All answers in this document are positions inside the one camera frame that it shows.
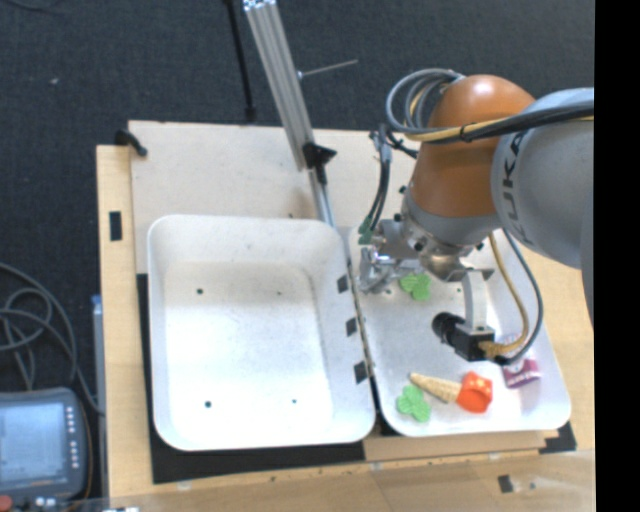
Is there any beige ice cream cone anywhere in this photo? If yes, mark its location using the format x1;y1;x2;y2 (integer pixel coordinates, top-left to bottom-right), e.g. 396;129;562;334
409;371;462;405

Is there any white plastic tray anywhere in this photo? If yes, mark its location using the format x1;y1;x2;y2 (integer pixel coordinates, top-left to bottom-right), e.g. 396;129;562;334
346;223;573;438
146;214;378;453

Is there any pale wood board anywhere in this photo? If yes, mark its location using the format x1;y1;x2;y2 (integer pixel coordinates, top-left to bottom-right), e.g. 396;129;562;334
127;119;561;462

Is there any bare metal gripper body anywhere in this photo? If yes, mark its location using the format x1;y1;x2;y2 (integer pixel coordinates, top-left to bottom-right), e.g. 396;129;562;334
370;218;477;282

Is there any green broccoli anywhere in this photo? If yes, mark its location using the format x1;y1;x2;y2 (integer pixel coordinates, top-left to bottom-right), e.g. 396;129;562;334
395;384;433;424
398;272;433;303

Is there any black cylinder on white bracket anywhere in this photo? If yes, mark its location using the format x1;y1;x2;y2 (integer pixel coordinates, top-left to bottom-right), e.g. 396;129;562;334
431;267;497;363

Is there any purple and white carton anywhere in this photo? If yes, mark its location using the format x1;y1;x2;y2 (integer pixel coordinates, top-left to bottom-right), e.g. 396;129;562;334
501;331;544;390

